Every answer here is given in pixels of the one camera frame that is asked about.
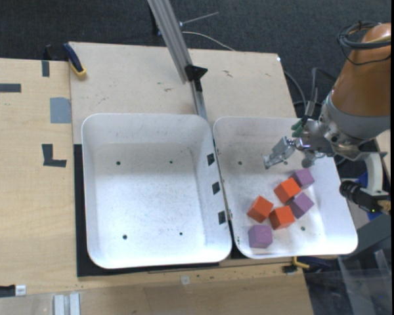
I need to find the white plastic tray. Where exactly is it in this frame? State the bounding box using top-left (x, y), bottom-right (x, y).
top-left (81, 112), bottom-right (233, 270)
top-left (212, 115), bottom-right (359, 260)

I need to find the pale wood board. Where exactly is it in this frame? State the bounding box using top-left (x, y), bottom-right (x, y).
top-left (68, 41), bottom-right (305, 274)

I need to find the orange cube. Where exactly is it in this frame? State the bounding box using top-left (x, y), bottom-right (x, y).
top-left (246, 195), bottom-right (274, 224)
top-left (273, 177), bottom-right (303, 205)
top-left (268, 205), bottom-right (297, 231)

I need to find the purple cube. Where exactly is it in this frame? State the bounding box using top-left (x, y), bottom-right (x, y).
top-left (290, 167), bottom-right (316, 190)
top-left (288, 192), bottom-right (315, 220)
top-left (248, 224), bottom-right (274, 249)

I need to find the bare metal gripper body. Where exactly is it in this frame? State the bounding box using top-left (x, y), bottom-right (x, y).
top-left (296, 117), bottom-right (368, 161)

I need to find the black cylinder on white bracket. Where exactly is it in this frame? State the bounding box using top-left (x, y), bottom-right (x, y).
top-left (339, 152), bottom-right (391, 215)

